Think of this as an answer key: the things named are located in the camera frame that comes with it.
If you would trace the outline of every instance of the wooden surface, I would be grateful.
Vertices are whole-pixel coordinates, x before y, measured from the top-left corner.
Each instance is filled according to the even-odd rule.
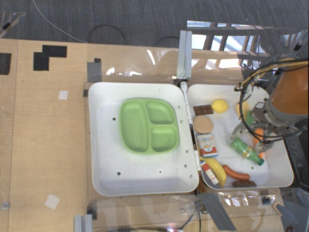
[[[33,52],[41,52],[43,44],[66,45],[67,58],[50,58],[48,72],[33,71]],[[96,194],[87,178],[91,169],[86,162],[89,135],[83,97],[87,62],[101,58],[104,81],[170,83],[176,73],[175,49],[0,40],[0,52],[5,51],[12,52],[17,72],[0,76],[0,102],[9,108],[5,115],[1,111],[0,145],[4,147],[1,146],[0,154],[0,191],[4,197],[0,202],[9,198],[11,203],[9,211],[0,210],[0,231],[73,231],[74,216],[86,214],[91,198],[98,201],[98,213],[102,216],[94,221],[98,231],[116,225],[159,225],[162,218],[177,224],[186,221],[180,206],[192,196],[188,200],[168,195],[107,199]],[[209,59],[218,55],[196,54]],[[114,72],[107,76],[112,68]],[[204,82],[236,84],[241,78],[236,68],[209,73]],[[222,80],[226,73],[232,80]],[[60,91],[68,91],[67,100],[58,99]],[[60,199],[55,210],[44,205],[49,194]],[[227,206],[226,210],[240,231],[254,229],[259,219],[263,220],[261,226],[272,228],[269,231],[282,229],[279,216],[260,201],[247,207]],[[209,215],[203,215],[202,228],[216,231]],[[198,231],[197,216],[185,231]]]

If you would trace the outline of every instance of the metal bracket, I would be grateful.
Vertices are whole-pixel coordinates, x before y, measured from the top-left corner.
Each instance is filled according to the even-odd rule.
[[[76,215],[74,217],[74,232],[93,232],[92,215]]]
[[[177,79],[191,77],[192,67],[192,31],[180,31]]]

